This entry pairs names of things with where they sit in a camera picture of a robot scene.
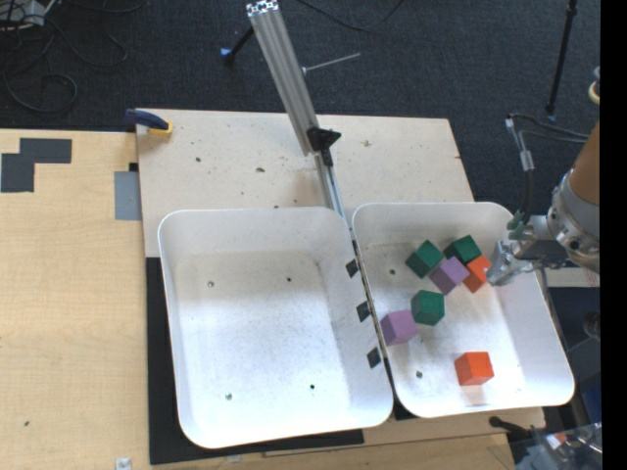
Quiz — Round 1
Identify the white plastic tray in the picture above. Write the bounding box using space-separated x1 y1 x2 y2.
157 206 396 450
351 201 576 420

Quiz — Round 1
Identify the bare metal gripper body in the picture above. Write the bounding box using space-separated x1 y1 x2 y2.
511 201 602 274

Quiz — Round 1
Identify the purple cube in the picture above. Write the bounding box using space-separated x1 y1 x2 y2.
379 308 419 348
429 256 471 296

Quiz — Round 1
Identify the pale wood board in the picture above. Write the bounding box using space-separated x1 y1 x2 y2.
135 109 546 455

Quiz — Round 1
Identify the orange cube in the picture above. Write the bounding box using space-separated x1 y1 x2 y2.
453 351 496 388
461 255 493 295

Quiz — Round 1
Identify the green cube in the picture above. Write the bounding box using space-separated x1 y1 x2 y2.
405 239 446 280
410 289 447 327
443 234 484 266

